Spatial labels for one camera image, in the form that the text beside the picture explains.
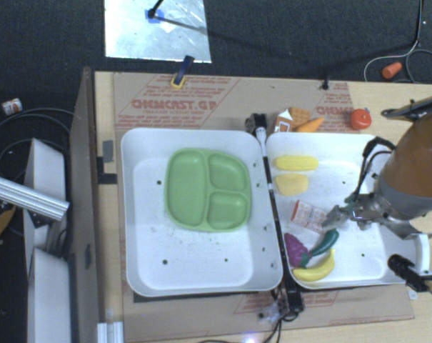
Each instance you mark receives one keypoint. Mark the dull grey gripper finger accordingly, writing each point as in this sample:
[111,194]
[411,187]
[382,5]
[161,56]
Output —
[331,221]
[338,211]

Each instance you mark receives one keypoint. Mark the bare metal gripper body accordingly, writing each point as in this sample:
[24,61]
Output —
[376,211]

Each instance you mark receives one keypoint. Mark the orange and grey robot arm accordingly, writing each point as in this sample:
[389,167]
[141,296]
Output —
[415,163]

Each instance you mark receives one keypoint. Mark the dark green pepper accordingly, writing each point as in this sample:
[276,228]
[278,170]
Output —
[326,243]

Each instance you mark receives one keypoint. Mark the orange and white packet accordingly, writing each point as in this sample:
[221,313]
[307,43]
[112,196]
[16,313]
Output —
[306,214]

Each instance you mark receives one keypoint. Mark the purple grapes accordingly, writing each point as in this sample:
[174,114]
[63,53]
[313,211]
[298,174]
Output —
[295,248]

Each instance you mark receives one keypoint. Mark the white plastic tray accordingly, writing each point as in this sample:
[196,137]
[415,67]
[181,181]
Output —
[355,263]
[187,263]

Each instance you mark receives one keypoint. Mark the yellow banana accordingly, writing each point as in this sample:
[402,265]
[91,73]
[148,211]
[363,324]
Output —
[317,272]

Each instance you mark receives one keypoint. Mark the yellow potato chip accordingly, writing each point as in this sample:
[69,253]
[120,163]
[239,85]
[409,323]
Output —
[292,184]

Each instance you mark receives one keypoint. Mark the yellow corn cob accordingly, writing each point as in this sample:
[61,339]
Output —
[296,163]

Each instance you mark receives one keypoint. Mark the thin black and white rod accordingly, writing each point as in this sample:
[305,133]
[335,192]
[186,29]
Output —
[271,191]

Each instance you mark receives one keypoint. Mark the orange carrot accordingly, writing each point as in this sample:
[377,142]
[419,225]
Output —
[310,125]

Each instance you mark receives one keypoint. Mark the red tomato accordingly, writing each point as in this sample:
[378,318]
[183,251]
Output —
[360,119]

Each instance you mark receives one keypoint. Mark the white and orange carton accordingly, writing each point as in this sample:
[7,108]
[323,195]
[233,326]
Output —
[283,123]

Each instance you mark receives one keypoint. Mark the brown waffle biscuit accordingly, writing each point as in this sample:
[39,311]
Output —
[299,114]

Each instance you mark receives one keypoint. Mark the orange cone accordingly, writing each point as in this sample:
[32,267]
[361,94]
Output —
[391,70]

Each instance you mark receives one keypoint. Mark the green divided plate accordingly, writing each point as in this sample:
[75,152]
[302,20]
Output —
[187,188]

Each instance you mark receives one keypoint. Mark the brown cardboard board red print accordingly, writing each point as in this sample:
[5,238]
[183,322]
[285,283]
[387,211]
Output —
[201,102]

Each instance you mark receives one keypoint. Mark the small orange and white can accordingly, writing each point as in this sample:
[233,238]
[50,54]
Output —
[12,106]

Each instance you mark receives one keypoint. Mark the black cylinder on white bracket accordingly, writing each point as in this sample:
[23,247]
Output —
[403,266]

